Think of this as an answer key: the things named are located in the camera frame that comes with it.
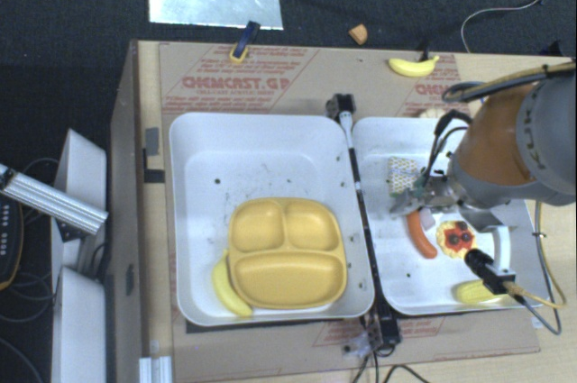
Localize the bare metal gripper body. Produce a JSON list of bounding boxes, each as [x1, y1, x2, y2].
[[420, 176, 466, 212]]

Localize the orange sausage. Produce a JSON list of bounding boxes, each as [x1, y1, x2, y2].
[[406, 210, 439, 260]]

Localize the thin black and white rod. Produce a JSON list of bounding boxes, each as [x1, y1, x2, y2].
[[339, 110, 394, 328]]

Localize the yellow pizza slice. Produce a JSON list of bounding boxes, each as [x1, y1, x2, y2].
[[435, 219, 480, 260]]

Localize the white plastic tray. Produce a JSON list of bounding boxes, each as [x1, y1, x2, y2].
[[351, 115, 550, 317], [169, 111, 376, 327]]

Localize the yellow divided plate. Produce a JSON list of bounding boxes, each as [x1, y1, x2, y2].
[[226, 196, 349, 311]]

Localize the yellow banana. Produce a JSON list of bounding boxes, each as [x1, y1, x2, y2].
[[388, 54, 441, 79], [211, 249, 254, 319]]

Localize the brown bread piece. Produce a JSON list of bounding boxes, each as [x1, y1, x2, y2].
[[347, 23, 370, 46]]

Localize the brown cardboard board red print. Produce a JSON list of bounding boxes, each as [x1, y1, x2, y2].
[[157, 41, 542, 369]]

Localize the black cylinder on white bracket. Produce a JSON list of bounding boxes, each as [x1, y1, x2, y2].
[[463, 224, 517, 296]]

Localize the black block with thin wires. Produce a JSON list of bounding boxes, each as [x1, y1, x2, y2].
[[359, 312, 403, 356], [325, 93, 358, 120]]

